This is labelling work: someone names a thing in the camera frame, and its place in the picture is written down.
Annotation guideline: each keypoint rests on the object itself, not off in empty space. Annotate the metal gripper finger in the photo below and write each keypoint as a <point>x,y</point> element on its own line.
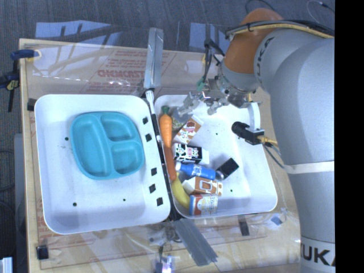
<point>214,105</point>
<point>190,102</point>

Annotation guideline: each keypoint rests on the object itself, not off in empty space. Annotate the blue bottle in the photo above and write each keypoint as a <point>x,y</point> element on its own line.
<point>199,171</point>

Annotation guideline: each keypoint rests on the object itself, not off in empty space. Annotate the orange and yellow can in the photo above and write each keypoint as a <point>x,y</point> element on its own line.
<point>203,205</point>

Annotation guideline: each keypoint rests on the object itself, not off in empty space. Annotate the black cylinder on white bracket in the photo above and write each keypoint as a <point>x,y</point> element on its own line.
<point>253,135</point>

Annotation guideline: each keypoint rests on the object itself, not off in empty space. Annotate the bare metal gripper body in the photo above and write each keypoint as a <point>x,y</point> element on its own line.
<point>220,90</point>

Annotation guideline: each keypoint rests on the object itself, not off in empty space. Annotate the orange carrot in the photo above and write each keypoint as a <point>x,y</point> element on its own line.
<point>166,127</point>

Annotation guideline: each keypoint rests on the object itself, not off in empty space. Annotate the orange sausage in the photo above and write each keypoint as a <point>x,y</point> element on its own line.
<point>170,163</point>

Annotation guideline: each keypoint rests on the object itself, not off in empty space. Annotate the brown cardboard board red print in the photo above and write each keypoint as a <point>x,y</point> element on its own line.
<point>85,67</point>

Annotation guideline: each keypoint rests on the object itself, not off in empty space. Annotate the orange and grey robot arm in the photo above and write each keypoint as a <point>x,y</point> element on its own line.
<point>298,95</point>

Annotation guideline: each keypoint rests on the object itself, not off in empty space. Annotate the black box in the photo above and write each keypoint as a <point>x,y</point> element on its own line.
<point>229,166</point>

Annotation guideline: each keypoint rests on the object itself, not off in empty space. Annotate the white plastic tray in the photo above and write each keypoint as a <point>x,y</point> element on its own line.
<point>247,181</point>
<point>94,203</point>

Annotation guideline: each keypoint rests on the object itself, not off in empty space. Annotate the yellow banana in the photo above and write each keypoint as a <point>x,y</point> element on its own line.
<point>179,193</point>

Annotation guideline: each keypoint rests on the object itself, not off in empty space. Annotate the orange and white carton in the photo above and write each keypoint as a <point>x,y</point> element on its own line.
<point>203,186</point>

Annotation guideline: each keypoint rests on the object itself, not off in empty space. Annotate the blue divided plate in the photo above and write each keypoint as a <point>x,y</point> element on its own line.
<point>94,144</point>

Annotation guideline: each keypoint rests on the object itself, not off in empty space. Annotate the black and white cow carton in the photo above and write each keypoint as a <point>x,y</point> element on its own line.
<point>189,153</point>

